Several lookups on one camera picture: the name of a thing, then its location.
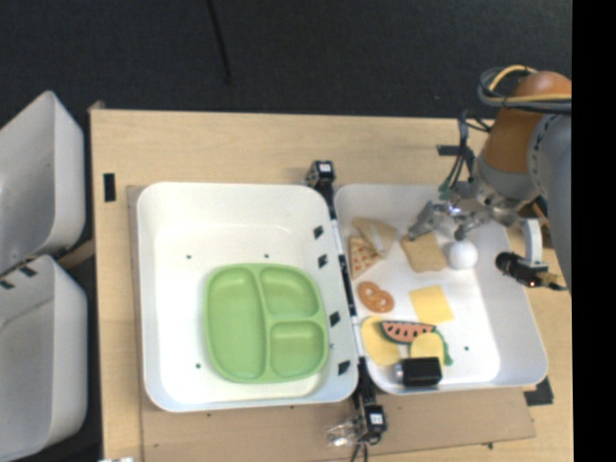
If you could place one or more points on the red watermelon slice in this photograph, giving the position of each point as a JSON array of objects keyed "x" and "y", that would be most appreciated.
[{"x": 404, "y": 332}]

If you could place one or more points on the green divided plate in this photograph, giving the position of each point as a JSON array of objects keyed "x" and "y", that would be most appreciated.
[{"x": 236, "y": 325}]

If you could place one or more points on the black cylinder on white bracket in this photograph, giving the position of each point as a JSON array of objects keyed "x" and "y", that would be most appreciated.
[{"x": 517, "y": 264}]

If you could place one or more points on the yellow round slice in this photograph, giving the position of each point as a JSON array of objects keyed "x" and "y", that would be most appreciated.
[{"x": 374, "y": 347}]

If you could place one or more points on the small silver round object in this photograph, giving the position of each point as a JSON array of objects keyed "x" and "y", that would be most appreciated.
[{"x": 398, "y": 372}]

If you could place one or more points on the black box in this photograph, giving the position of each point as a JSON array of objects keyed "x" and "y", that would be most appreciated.
[{"x": 421, "y": 371}]

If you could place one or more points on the white ball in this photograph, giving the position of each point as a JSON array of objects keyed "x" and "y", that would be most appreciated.
[{"x": 463, "y": 255}]

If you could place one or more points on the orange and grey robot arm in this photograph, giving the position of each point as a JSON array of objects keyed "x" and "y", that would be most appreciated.
[{"x": 510, "y": 133}]

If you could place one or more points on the orange pretzel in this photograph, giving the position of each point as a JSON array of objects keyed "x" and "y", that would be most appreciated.
[{"x": 382, "y": 301}]

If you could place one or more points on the thin black and white rod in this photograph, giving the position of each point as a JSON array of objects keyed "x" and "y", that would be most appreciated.
[{"x": 342, "y": 267}]

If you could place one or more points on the white plastic tray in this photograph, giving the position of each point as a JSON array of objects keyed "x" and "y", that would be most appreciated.
[
  {"x": 183, "y": 219},
  {"x": 500, "y": 335}
]

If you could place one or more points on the toy pizza slice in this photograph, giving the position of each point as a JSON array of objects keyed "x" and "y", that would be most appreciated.
[{"x": 361, "y": 258}]

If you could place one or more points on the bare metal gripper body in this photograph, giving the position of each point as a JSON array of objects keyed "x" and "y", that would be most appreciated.
[{"x": 469, "y": 206}]

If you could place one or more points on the yellow cheese slice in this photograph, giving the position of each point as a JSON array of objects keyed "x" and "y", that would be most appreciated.
[{"x": 432, "y": 305}]

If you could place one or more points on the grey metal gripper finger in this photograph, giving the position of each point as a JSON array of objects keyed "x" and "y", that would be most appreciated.
[
  {"x": 422, "y": 222},
  {"x": 466, "y": 229}
]

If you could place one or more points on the tan square biscuit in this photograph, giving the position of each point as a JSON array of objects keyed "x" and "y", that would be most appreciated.
[{"x": 426, "y": 255}]

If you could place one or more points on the yellow taco with green lettuce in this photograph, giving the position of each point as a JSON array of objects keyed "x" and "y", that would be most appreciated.
[{"x": 426, "y": 347}]

